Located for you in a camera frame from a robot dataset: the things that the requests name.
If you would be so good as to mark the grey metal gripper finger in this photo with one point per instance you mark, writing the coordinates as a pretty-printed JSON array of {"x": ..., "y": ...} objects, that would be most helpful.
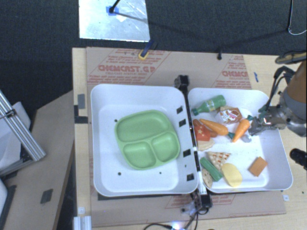
[
  {"x": 254, "y": 129},
  {"x": 258, "y": 121}
]

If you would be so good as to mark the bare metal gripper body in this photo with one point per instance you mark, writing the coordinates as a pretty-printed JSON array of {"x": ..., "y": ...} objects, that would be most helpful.
[{"x": 275, "y": 118}]

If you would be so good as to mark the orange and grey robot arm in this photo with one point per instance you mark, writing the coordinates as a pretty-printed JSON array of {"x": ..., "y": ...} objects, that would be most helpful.
[{"x": 298, "y": 85}]

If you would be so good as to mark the orange carrot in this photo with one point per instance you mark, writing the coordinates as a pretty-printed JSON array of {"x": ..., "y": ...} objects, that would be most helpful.
[
  {"x": 242, "y": 128},
  {"x": 216, "y": 127}
]

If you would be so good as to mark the white plastic tray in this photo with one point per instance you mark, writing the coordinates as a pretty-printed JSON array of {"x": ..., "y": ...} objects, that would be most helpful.
[
  {"x": 247, "y": 150},
  {"x": 108, "y": 133}
]

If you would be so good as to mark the white and brown packet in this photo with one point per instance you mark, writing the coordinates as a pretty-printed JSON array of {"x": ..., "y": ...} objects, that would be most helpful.
[{"x": 229, "y": 116}]

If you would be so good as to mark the orange block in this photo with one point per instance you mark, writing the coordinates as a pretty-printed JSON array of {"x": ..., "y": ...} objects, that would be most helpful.
[{"x": 257, "y": 166}]

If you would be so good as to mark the slice of pizza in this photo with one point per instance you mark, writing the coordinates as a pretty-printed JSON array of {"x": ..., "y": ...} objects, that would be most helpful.
[{"x": 218, "y": 159}]

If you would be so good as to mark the green bottle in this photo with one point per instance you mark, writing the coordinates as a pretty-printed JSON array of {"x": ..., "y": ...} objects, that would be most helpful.
[{"x": 211, "y": 104}]

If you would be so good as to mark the yellow oval slice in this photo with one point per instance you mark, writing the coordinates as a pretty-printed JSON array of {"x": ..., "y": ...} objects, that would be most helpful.
[{"x": 231, "y": 175}]

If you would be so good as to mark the tan biscuit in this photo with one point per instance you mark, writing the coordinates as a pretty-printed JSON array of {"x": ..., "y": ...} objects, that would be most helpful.
[{"x": 205, "y": 144}]

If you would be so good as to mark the green cylinder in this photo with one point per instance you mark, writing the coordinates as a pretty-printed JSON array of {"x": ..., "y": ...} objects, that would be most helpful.
[{"x": 211, "y": 169}]

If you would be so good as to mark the thin black and white rod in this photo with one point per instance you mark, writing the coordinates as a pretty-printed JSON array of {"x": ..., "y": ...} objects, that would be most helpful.
[{"x": 192, "y": 130}]

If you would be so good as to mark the brown chip cookie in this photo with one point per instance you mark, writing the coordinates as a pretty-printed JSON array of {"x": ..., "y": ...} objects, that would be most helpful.
[{"x": 207, "y": 178}]

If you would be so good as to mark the green divided plate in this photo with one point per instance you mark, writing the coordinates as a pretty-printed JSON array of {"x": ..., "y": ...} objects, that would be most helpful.
[{"x": 146, "y": 140}]

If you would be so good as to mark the brown cardboard board red print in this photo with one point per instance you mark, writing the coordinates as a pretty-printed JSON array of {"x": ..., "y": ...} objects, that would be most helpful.
[{"x": 156, "y": 66}]

